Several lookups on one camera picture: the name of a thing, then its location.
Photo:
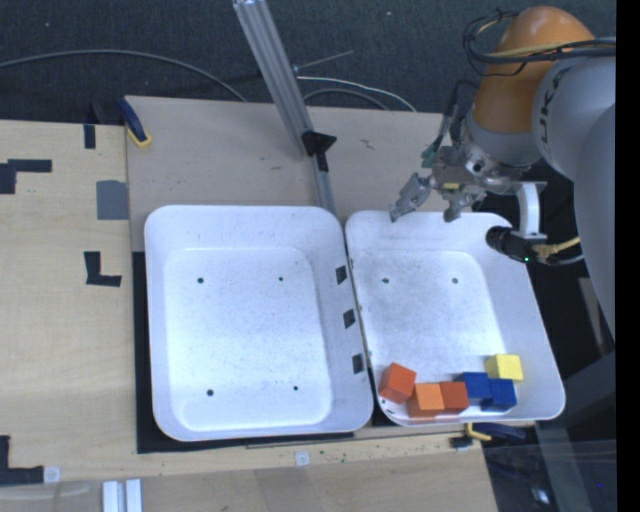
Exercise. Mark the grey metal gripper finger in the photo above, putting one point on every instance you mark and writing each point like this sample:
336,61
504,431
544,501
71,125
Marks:
457,202
412,192

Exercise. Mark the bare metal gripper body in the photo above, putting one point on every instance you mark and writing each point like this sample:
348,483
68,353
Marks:
462,172

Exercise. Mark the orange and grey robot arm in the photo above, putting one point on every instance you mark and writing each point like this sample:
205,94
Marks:
570,110

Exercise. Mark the white plastic tray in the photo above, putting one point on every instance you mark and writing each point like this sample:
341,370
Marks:
250,325
430,310

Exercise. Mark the yellow cube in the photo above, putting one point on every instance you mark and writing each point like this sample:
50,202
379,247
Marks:
505,366

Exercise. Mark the blue cube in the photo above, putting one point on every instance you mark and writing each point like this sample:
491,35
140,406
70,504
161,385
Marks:
476,384
501,395

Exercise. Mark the dark orange cube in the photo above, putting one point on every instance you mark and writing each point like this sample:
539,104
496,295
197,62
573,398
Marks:
455,396
397,382

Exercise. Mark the pale wood board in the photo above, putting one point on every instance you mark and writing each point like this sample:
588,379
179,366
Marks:
225,150

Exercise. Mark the light orange cube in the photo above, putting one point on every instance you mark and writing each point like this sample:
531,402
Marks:
427,399

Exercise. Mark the black cylinder on white bracket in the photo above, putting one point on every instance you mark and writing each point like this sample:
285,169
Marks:
505,242

